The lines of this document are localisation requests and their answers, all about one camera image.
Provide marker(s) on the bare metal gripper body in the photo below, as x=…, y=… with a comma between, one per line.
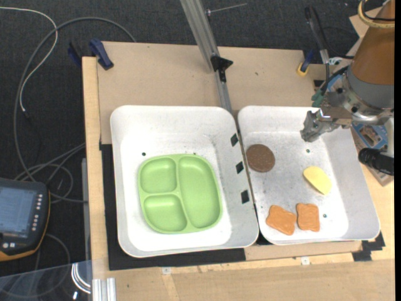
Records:
x=336, y=111

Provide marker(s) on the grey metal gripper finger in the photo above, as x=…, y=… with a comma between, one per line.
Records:
x=307, y=127
x=319, y=129

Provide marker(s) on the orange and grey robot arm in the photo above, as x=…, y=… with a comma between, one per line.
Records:
x=374, y=55

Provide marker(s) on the pale yellow oval slice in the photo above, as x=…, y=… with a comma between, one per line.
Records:
x=318, y=180

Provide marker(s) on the brown round biscuit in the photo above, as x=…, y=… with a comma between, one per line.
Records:
x=260, y=158

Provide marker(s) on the white plastic tray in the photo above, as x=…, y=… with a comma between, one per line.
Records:
x=175, y=127
x=288, y=187

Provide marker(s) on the orange toast slice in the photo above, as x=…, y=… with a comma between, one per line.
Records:
x=308, y=217
x=281, y=219

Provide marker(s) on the green divided plate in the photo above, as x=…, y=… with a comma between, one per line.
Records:
x=194, y=183

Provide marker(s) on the brown cardboard board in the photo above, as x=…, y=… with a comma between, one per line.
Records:
x=163, y=74

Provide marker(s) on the black cylinder on white bracket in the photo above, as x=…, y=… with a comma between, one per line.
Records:
x=376, y=161

